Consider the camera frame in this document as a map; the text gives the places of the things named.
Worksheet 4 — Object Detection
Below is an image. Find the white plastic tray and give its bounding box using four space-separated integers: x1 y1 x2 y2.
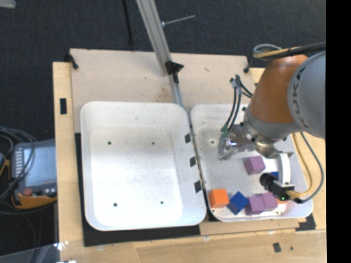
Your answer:
190 104 314 222
80 100 207 232

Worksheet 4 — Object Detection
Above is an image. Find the orange cube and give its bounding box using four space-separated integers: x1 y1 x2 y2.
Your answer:
208 188 230 209

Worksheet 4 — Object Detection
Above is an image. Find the pale wood board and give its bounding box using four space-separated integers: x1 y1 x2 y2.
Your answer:
69 48 300 237

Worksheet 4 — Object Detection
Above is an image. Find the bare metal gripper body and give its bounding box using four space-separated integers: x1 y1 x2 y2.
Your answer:
226 127 281 158

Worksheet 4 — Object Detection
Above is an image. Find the purple cube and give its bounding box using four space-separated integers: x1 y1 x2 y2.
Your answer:
244 156 266 175
245 195 267 215
262 192 279 210

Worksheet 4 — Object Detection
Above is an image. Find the black cylinder on white bracket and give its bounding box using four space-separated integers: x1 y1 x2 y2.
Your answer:
259 151 296 202

